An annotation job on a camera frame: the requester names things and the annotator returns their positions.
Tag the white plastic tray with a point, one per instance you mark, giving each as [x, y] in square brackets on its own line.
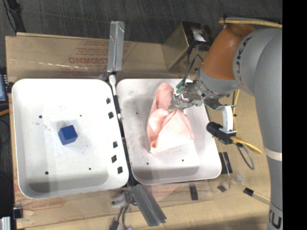
[168, 169]
[72, 166]

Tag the pink cloth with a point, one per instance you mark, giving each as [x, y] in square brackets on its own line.
[172, 133]

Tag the brown cardboard board red print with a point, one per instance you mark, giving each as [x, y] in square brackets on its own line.
[48, 54]

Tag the brown metal box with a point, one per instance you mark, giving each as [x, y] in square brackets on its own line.
[178, 48]

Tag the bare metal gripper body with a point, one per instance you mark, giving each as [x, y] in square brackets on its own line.
[193, 95]

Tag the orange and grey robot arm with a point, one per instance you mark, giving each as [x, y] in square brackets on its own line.
[266, 63]

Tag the black cylinder on white bracket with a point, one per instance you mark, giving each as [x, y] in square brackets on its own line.
[219, 132]

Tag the blue cube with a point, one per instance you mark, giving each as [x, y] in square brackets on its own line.
[68, 135]

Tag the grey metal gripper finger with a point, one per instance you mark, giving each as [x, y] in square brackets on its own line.
[177, 98]
[174, 107]

